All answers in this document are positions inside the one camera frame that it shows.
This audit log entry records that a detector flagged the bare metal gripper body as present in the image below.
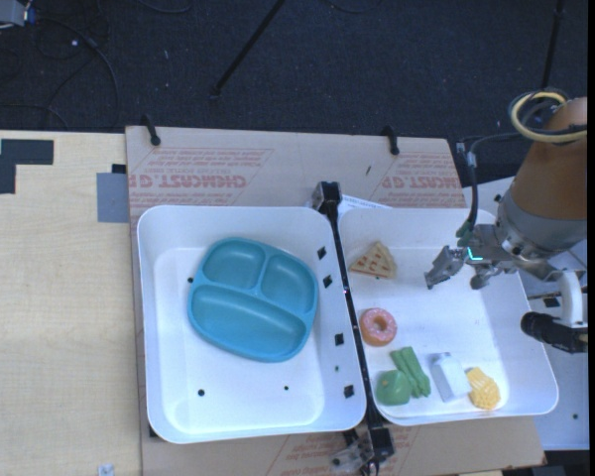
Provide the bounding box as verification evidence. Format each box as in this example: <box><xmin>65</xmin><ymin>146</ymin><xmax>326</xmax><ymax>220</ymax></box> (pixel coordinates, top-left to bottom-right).
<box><xmin>463</xmin><ymin>223</ymin><xmax>551</xmax><ymax>280</ymax></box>

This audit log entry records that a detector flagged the white plastic tray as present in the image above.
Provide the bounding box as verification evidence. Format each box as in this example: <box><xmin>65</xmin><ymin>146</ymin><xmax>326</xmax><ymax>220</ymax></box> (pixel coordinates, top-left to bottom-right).
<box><xmin>337</xmin><ymin>207</ymin><xmax>560</xmax><ymax>426</ymax></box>
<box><xmin>136</xmin><ymin>204</ymin><xmax>368</xmax><ymax>445</ymax></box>

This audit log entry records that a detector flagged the yellow pizza slice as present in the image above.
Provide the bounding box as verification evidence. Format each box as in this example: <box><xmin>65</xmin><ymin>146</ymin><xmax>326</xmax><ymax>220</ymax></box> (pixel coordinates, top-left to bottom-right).
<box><xmin>348</xmin><ymin>240</ymin><xmax>399</xmax><ymax>281</ymax></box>

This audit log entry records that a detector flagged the pink frosted doughnut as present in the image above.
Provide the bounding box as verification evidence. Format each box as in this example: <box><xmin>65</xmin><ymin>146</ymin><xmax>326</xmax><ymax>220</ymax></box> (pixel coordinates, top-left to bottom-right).
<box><xmin>359</xmin><ymin>307</ymin><xmax>399</xmax><ymax>348</ymax></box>

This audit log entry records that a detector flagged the thin black rod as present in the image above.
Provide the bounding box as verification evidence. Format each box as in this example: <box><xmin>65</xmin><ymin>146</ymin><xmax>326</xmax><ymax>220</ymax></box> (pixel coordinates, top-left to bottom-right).
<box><xmin>325</xmin><ymin>199</ymin><xmax>384</xmax><ymax>431</ymax></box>

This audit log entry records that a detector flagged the white paper slip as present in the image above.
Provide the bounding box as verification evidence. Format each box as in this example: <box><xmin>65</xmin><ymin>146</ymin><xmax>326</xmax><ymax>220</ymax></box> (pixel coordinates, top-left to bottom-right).
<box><xmin>338</xmin><ymin>194</ymin><xmax>394</xmax><ymax>212</ymax></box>

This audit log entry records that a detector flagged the white carton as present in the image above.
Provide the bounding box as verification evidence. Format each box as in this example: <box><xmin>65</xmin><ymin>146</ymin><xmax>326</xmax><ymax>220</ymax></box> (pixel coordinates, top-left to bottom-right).
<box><xmin>428</xmin><ymin>352</ymin><xmax>473</xmax><ymax>404</ymax></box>

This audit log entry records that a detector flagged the yellow corn cob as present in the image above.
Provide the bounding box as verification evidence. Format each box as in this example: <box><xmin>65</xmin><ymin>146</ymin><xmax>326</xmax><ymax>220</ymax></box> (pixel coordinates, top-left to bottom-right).
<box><xmin>465</xmin><ymin>366</ymin><xmax>502</xmax><ymax>411</ymax></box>

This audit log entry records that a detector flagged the green asparagus bunch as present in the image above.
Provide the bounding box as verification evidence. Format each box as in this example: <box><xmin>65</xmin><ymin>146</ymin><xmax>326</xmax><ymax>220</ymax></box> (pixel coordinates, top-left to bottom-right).
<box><xmin>389</xmin><ymin>346</ymin><xmax>433</xmax><ymax>400</ymax></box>

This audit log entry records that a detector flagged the green pepper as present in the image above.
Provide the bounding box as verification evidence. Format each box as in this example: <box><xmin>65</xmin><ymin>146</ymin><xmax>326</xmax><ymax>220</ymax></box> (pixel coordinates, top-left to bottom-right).
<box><xmin>375</xmin><ymin>369</ymin><xmax>414</xmax><ymax>408</ymax></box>

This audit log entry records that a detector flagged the brown cardboard board red print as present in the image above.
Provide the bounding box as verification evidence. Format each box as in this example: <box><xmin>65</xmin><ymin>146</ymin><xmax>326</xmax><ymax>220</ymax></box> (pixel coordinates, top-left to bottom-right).
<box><xmin>124</xmin><ymin>125</ymin><xmax>547</xmax><ymax>476</ymax></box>

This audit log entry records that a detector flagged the blue divided plate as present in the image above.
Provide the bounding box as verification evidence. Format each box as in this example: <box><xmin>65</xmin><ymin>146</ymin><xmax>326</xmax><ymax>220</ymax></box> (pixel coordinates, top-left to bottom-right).
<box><xmin>186</xmin><ymin>236</ymin><xmax>320</xmax><ymax>364</ymax></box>

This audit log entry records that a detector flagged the black cylinder on white bracket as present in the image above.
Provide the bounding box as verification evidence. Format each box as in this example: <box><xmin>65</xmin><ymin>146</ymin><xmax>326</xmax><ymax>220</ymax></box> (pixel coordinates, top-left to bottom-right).
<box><xmin>520</xmin><ymin>270</ymin><xmax>588</xmax><ymax>355</ymax></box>

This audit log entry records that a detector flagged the black block with thin wires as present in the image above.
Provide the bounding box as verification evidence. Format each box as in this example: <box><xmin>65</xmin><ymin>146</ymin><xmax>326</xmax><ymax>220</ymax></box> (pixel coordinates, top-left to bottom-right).
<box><xmin>311</xmin><ymin>180</ymin><xmax>342</xmax><ymax>212</ymax></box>
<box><xmin>366</xmin><ymin>426</ymin><xmax>395</xmax><ymax>461</ymax></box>

